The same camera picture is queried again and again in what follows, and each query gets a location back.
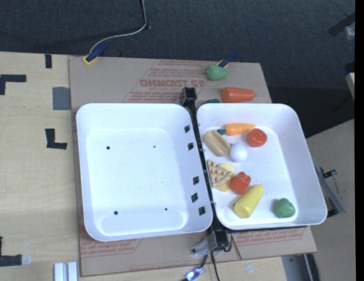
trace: toy carrot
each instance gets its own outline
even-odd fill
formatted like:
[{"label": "toy carrot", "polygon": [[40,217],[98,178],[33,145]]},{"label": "toy carrot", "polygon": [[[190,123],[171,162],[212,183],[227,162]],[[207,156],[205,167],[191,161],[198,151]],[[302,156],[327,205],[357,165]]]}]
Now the toy carrot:
[{"label": "toy carrot", "polygon": [[244,88],[225,87],[221,92],[222,102],[235,103],[252,101],[256,97],[253,90],[246,90]]},{"label": "toy carrot", "polygon": [[255,127],[255,124],[250,123],[232,123],[227,124],[224,128],[226,130],[226,135],[236,135],[244,133],[245,131]]}]

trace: empty white tray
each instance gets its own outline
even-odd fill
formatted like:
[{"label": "empty white tray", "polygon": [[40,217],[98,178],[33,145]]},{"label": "empty white tray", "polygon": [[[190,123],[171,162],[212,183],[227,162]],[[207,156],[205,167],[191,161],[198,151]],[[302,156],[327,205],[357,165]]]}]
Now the empty white tray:
[{"label": "empty white tray", "polygon": [[84,224],[99,241],[199,232],[213,219],[188,111],[87,104],[76,116]]},{"label": "empty white tray", "polygon": [[[226,227],[235,230],[296,227],[320,224],[326,219],[326,204],[295,111],[282,104],[205,104],[198,109],[201,138],[211,130],[224,129],[229,123],[253,123],[268,136],[264,146],[252,148],[247,133],[223,137],[230,143],[242,143],[247,158],[235,163],[230,156],[216,156],[204,143],[205,159],[230,163],[235,173],[240,171],[251,177],[250,186],[263,184],[264,195],[249,218],[240,218],[233,211],[240,197],[234,191],[212,189],[217,218]],[[296,208],[291,218],[278,218],[275,202],[289,199]]]}]

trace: green pepper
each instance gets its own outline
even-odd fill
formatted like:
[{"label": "green pepper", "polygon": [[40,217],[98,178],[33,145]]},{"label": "green pepper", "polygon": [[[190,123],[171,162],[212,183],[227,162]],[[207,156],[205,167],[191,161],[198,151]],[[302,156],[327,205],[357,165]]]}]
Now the green pepper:
[{"label": "green pepper", "polygon": [[289,200],[286,198],[281,198],[275,204],[274,212],[280,218],[290,218],[295,214],[296,210],[294,205]]}]

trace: black fabric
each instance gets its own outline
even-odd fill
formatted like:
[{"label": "black fabric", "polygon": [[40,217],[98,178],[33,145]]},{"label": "black fabric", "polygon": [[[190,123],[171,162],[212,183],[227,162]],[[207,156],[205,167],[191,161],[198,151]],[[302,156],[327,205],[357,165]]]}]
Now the black fabric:
[{"label": "black fabric", "polygon": [[[354,117],[345,66],[355,61],[355,0],[145,0],[149,28],[105,56],[260,63],[273,102],[306,137]],[[0,51],[87,55],[143,25],[139,0],[0,0]]]}]

